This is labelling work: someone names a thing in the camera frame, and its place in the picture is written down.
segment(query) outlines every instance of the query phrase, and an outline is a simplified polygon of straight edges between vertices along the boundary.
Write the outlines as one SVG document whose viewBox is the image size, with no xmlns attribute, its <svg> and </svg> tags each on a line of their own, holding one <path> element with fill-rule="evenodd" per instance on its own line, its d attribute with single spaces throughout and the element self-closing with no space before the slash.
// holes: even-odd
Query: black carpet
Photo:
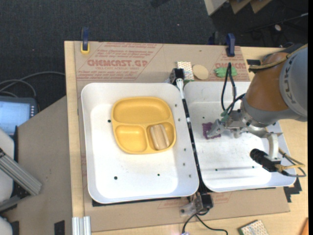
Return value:
<svg viewBox="0 0 313 235">
<path fill-rule="evenodd" d="M 205 45 L 216 32 L 215 43 L 222 45 L 227 33 L 235 35 L 239 46 L 308 42 L 308 16 L 283 24 L 278 35 L 268 27 L 246 33 L 308 12 L 308 0 L 273 0 L 256 14 L 247 5 L 236 15 L 226 3 L 212 16 L 203 0 L 0 0 L 0 8 L 0 83 L 42 71 L 64 73 L 64 41 L 80 40 L 83 26 L 89 27 L 91 41 Z M 26 81 L 36 90 L 41 109 L 66 94 L 62 75 Z M 25 84 L 5 91 L 33 96 Z"/>
</svg>

